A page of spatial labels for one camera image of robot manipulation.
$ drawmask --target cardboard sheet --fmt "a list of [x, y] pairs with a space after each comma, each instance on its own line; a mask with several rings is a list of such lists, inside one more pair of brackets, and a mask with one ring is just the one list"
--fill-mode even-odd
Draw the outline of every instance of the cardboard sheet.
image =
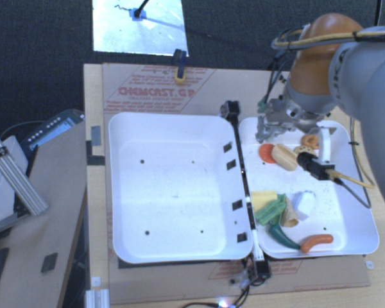
[[[256, 116], [257, 102], [268, 84], [266, 71], [187, 68], [187, 79], [174, 81], [174, 67], [105, 64], [103, 66], [108, 258], [111, 304], [238, 295], [230, 279], [243, 270], [241, 261], [129, 265], [119, 263], [112, 248], [112, 205], [108, 122], [124, 111], [217, 115], [226, 100], [238, 100], [240, 120]], [[282, 91], [278, 83], [271, 95]], [[251, 294], [369, 286], [362, 256], [271, 261], [272, 277]]]

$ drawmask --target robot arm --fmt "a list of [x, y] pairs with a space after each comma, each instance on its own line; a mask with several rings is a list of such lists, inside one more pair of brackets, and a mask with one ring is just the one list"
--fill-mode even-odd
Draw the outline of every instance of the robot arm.
[[284, 33], [273, 42], [275, 49], [302, 50], [285, 93], [271, 99], [259, 117], [257, 140], [296, 128], [311, 133], [337, 105], [361, 122], [366, 154], [385, 199], [385, 27], [362, 30], [332, 13], [296, 32], [302, 32], [301, 40], [291, 42], [290, 33]]

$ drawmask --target blue clamp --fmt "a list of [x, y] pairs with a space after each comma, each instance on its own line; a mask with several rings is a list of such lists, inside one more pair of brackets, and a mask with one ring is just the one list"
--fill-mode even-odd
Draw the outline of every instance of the blue clamp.
[[185, 64], [187, 62], [187, 52], [181, 49], [176, 49], [171, 61], [171, 65], [177, 66], [174, 79], [177, 83], [185, 81]]

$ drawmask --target green vegetable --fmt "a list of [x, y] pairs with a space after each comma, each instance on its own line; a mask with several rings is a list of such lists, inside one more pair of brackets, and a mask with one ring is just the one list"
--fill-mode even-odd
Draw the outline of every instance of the green vegetable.
[[255, 213], [255, 220], [264, 226], [274, 218], [276, 219], [278, 217], [279, 219], [286, 206], [287, 203], [285, 202], [285, 194], [280, 194], [278, 195], [277, 200], [269, 202], [266, 207]]
[[299, 250], [301, 248], [301, 246], [296, 244], [292, 239], [290, 239], [287, 235], [285, 235], [284, 231], [280, 226], [279, 220], [278, 220], [278, 223], [275, 223], [275, 224], [274, 224], [274, 221], [270, 221], [269, 227], [270, 228], [268, 232], [280, 244], [286, 246], [287, 248], [291, 248], [295, 250]]

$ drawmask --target gray carpet wall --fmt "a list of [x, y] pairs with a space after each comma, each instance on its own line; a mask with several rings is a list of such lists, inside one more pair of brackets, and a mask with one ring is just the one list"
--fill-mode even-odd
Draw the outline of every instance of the gray carpet wall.
[[[281, 30], [328, 12], [369, 27], [377, 0], [182, 0], [182, 6], [188, 65], [266, 69], [274, 55], [270, 43]], [[385, 25], [385, 0], [380, 20]], [[0, 133], [68, 108], [83, 110], [85, 63], [170, 61], [93, 52], [92, 0], [0, 0]], [[11, 134], [21, 140], [30, 130]]]

